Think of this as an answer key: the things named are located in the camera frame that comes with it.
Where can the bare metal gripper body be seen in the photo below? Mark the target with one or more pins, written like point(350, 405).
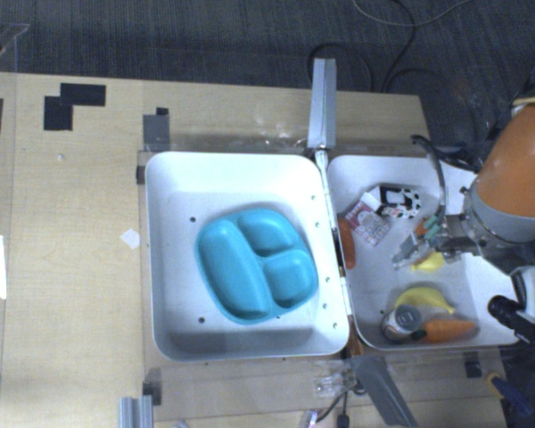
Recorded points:
point(461, 244)

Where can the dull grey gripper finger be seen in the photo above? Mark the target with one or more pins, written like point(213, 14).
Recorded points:
point(405, 252)
point(425, 250)

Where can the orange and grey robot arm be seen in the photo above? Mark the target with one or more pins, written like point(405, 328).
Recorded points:
point(517, 158)

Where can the small yellow toy fruit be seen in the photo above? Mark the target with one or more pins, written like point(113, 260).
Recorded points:
point(430, 263)

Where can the pink and white packet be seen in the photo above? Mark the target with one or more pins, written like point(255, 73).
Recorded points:
point(367, 225)

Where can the yellow banana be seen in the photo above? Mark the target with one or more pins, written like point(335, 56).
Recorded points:
point(421, 297)

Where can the white plastic tray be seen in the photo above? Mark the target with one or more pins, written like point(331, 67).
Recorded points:
point(472, 292)
point(178, 257)

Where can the black and white cow-print carton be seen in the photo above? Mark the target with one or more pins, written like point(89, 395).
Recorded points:
point(403, 201)

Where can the orange-red toy sausage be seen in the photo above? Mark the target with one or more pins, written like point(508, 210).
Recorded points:
point(348, 243)

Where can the small grey-topped can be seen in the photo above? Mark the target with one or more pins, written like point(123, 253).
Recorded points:
point(403, 321)

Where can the orange carrot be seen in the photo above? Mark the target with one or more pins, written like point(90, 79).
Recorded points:
point(448, 330)

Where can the blue divided plate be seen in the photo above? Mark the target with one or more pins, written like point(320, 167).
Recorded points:
point(249, 274)

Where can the black cylinder on white bracket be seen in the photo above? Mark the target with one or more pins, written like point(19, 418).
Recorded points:
point(524, 301)

